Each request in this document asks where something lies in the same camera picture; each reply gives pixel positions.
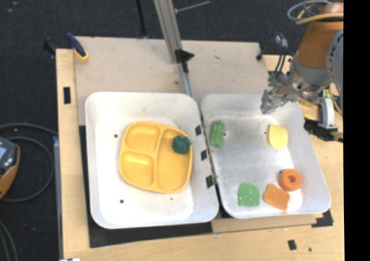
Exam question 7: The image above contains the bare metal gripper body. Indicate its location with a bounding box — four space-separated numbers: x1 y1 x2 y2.
273 75 323 105

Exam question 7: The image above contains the pale yellow toy slice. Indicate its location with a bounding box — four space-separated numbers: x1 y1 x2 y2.
266 124 289 151

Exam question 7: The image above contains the light green ridged toy vegetable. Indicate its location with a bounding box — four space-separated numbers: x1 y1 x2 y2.
209 120 227 149

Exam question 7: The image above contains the white plastic tray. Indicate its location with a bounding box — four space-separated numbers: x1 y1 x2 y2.
199 93 332 220
84 91 220 230

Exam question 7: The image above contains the thin black and white rod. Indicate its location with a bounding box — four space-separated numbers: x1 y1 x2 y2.
179 63 222 194

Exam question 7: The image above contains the orange doughnut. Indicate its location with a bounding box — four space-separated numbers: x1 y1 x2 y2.
278 168 304 192

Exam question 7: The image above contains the orange bread slice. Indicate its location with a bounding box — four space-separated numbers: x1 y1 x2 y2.
262 183 291 212

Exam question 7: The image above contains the light green lettuce leaf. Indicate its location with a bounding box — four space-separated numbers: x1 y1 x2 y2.
236 182 261 208

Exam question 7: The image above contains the dark green broccoli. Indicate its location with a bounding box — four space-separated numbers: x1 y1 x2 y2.
172 135 192 156

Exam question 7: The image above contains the pale wood board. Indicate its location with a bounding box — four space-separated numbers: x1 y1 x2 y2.
72 35 324 234

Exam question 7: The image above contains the yellow divided plate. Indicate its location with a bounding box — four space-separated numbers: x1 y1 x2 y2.
118 121 194 195

